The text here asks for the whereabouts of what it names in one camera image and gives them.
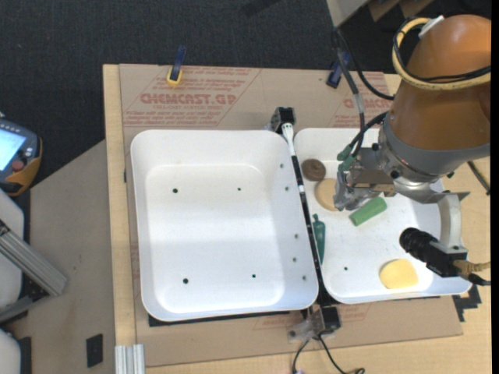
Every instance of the green bottle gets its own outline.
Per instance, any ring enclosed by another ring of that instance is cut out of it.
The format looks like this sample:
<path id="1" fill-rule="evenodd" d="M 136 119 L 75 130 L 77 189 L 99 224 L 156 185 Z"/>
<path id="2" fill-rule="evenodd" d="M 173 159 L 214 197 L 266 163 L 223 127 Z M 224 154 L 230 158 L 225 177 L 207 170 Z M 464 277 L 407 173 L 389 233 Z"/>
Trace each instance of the green bottle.
<path id="1" fill-rule="evenodd" d="M 324 222 L 319 221 L 319 216 L 315 213 L 313 215 L 313 234 L 315 235 L 315 242 L 317 244 L 317 253 L 319 254 L 320 264 L 324 260 L 324 247 L 326 242 L 326 225 Z"/>

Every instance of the wooden table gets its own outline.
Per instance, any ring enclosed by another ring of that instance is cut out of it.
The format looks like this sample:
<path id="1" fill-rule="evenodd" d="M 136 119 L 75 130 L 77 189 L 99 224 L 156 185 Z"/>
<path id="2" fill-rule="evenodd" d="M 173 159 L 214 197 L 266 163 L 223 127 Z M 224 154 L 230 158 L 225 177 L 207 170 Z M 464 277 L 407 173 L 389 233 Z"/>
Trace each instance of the wooden table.
<path id="1" fill-rule="evenodd" d="M 391 89 L 399 79 L 388 76 Z M 114 286 L 115 338 L 117 345 L 136 343 L 132 270 L 129 248 L 129 222 L 126 185 L 123 181 L 122 109 L 118 65 L 104 66 L 104 107 L 108 152 L 108 182 L 111 219 L 112 272 Z M 477 161 L 483 173 L 490 173 L 490 159 Z M 463 165 L 452 179 L 445 179 L 452 191 L 469 190 L 472 195 L 462 202 L 462 237 L 474 262 L 490 260 L 490 198 L 485 196 L 471 171 Z M 490 271 L 484 277 L 490 278 Z M 335 349 L 331 353 L 344 370 L 364 367 L 371 373 L 468 373 L 492 372 L 490 288 L 480 288 L 482 304 L 465 311 L 464 335 L 393 344 Z M 293 355 L 271 355 L 216 362 L 170 365 L 147 369 L 148 374 L 172 373 L 275 373 L 291 372 Z M 307 373 L 334 372 L 323 351 L 300 355 L 299 367 Z"/>

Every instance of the cardboard sheet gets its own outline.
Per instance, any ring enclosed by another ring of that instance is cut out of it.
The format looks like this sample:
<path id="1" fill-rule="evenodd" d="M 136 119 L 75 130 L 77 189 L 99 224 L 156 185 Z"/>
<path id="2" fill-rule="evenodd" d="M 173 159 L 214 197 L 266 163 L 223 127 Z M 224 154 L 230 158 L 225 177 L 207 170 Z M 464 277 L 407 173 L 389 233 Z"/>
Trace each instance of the cardboard sheet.
<path id="1" fill-rule="evenodd" d="M 201 323 L 150 326 L 140 298 L 140 265 L 136 236 L 133 174 L 129 148 L 145 129 L 262 129 L 275 108 L 293 107 L 295 131 L 312 127 L 356 128 L 358 115 L 348 85 L 325 84 L 328 71 L 183 67 L 182 81 L 170 86 L 169 67 L 120 65 L 126 181 L 133 261 L 137 342 L 146 348 L 147 366 L 274 355 L 296 351 L 287 329 L 300 312 Z M 358 81 L 366 120 L 389 109 Z M 382 73 L 368 80 L 388 93 Z M 400 340 L 449 337 L 462 333 L 451 297 L 340 305 L 342 328 L 328 338 L 333 348 Z"/>

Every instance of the brown round object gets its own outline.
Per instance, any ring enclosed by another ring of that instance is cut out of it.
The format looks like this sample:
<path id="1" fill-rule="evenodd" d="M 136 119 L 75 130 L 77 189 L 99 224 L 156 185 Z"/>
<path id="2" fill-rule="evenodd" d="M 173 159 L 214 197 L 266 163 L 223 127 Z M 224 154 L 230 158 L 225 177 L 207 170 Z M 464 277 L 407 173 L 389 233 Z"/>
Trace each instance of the brown round object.
<path id="1" fill-rule="evenodd" d="M 302 163 L 303 176 L 311 182 L 318 182 L 326 177 L 326 167 L 317 159 L 307 159 Z"/>
<path id="2" fill-rule="evenodd" d="M 333 195 L 336 192 L 335 186 L 335 178 L 325 178 L 315 186 L 315 198 L 327 210 L 337 210 L 333 201 Z"/>

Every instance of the empty white tray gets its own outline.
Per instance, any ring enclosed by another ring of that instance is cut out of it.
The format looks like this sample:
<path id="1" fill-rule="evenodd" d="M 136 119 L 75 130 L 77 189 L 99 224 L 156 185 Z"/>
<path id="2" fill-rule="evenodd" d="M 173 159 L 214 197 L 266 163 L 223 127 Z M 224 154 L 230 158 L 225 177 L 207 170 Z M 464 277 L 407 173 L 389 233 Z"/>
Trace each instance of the empty white tray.
<path id="1" fill-rule="evenodd" d="M 322 161 L 326 177 L 336 178 L 338 152 L 353 139 L 355 129 L 304 129 L 295 137 L 300 164 L 309 158 Z M 377 141 L 378 131 L 366 133 L 364 146 Z M 316 182 L 304 180 L 310 215 L 317 213 L 326 225 L 324 261 L 321 272 L 327 292 L 339 302 L 359 303 L 387 299 L 421 298 L 466 292 L 470 283 L 460 277 L 442 278 L 412 258 L 399 245 L 400 234 L 409 227 L 440 237 L 441 219 L 437 204 L 421 204 L 401 195 L 385 198 L 388 208 L 356 227 L 351 211 L 330 211 L 315 199 Z M 434 185 L 442 191 L 440 182 Z M 380 269 L 395 259 L 408 259 L 419 283 L 410 288 L 387 289 L 380 281 Z"/>
<path id="2" fill-rule="evenodd" d="M 272 132 L 147 130 L 131 147 L 146 310 L 163 321 L 304 309 L 318 284 Z"/>

